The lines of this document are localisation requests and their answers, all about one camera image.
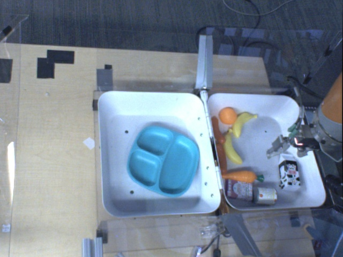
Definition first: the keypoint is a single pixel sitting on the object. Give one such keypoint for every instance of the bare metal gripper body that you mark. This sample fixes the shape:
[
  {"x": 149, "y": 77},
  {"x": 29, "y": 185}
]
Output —
[{"x": 306, "y": 140}]

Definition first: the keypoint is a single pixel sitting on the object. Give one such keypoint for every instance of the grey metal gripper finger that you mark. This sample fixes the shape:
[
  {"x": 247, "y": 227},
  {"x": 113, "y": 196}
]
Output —
[
  {"x": 282, "y": 140},
  {"x": 274, "y": 150}
]

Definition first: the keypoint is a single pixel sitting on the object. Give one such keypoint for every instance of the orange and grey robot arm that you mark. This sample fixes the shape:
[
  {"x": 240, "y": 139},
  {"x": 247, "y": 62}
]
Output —
[{"x": 333, "y": 106}]

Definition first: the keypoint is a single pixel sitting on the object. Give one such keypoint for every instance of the cow print milk carton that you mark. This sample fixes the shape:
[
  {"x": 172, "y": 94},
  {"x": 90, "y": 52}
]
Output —
[{"x": 289, "y": 174}]

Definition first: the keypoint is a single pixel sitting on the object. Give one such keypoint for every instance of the white plastic tray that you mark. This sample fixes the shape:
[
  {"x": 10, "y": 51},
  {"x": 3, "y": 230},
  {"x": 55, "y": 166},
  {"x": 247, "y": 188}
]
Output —
[
  {"x": 268, "y": 111},
  {"x": 118, "y": 170}
]

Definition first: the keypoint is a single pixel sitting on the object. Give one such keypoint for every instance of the yellow banana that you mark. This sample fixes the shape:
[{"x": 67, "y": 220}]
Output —
[
  {"x": 231, "y": 151},
  {"x": 241, "y": 123}
]

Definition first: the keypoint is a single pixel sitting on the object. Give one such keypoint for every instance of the orange carrot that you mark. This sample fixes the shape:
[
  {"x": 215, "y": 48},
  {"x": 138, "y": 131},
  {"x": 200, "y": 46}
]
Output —
[{"x": 239, "y": 176}]

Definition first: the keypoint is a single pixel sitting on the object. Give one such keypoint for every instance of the grey can with orange label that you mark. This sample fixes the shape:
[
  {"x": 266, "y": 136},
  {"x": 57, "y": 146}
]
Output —
[{"x": 265, "y": 196}]

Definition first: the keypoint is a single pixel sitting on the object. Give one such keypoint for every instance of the red-brown sausage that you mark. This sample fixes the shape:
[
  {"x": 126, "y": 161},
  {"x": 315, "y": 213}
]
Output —
[{"x": 221, "y": 154}]

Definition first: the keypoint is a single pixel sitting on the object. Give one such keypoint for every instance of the purple packet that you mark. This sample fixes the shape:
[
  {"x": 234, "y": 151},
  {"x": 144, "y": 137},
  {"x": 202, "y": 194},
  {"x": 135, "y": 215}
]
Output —
[{"x": 238, "y": 190}]

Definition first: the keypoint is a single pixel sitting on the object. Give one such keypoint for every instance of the orange toy orange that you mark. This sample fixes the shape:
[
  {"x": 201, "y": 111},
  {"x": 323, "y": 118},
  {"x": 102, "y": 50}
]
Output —
[{"x": 227, "y": 115}]

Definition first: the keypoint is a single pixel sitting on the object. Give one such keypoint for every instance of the blue divided plate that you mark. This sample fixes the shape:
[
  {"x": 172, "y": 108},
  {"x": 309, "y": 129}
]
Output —
[{"x": 171, "y": 165}]

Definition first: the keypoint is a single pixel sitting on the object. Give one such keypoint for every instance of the pale wood board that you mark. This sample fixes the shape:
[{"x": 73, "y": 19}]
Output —
[{"x": 59, "y": 143}]

